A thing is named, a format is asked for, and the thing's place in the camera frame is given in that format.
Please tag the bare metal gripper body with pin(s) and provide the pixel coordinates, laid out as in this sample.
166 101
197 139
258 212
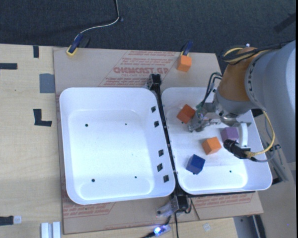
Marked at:
214 114

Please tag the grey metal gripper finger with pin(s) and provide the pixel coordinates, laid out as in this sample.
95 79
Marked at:
203 127
192 126

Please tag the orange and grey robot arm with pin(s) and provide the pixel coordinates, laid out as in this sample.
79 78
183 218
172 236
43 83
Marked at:
270 83

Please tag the orange cube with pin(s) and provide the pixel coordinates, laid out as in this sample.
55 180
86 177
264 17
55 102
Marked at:
183 63
211 145
185 113

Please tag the purple cube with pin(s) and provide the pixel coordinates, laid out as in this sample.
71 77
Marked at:
229 134

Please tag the blue cube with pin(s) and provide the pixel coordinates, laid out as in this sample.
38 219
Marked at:
195 164

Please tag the white plastic tray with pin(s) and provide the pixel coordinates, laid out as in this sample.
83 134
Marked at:
221 177
109 147

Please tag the brown cardboard board red print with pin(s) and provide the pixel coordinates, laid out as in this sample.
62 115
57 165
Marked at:
89 68

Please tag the black cylinder on white bracket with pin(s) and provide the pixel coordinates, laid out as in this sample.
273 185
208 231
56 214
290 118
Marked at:
236 149

